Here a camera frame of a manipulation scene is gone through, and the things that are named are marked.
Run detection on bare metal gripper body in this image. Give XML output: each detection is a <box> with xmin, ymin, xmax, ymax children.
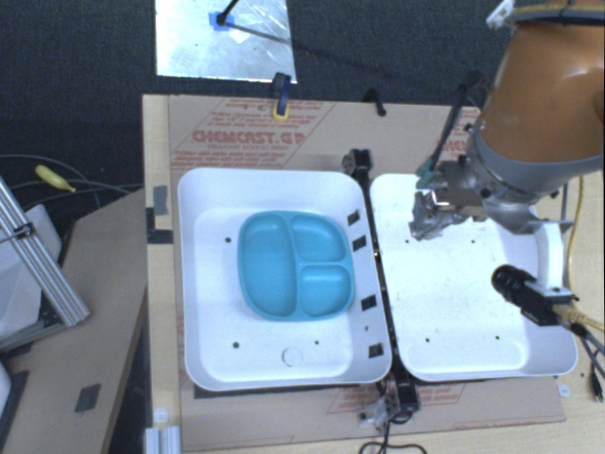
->
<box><xmin>427</xmin><ymin>159</ymin><xmax>539</xmax><ymax>235</ymax></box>

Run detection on black cylinder on white bracket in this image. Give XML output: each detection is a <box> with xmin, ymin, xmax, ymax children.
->
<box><xmin>491</xmin><ymin>218</ymin><xmax>580</xmax><ymax>328</ymax></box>

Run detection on brown cardboard board red print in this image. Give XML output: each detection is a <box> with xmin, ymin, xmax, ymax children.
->
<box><xmin>167</xmin><ymin>95</ymin><xmax>567</xmax><ymax>453</ymax></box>

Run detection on yellow banana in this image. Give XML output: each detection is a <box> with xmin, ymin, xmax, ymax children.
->
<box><xmin>34</xmin><ymin>164</ymin><xmax>78</xmax><ymax>195</ymax></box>

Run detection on white plastic tray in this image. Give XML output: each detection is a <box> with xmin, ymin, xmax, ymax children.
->
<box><xmin>177</xmin><ymin>166</ymin><xmax>394</xmax><ymax>393</ymax></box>
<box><xmin>370</xmin><ymin>172</ymin><xmax>579</xmax><ymax>383</ymax></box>

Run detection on thin black rod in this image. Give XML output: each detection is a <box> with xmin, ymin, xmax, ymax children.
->
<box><xmin>356</xmin><ymin>167</ymin><xmax>404</xmax><ymax>383</ymax></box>

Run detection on blue divided plate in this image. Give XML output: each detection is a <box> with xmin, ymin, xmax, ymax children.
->
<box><xmin>236</xmin><ymin>209</ymin><xmax>356</xmax><ymax>323</ymax></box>

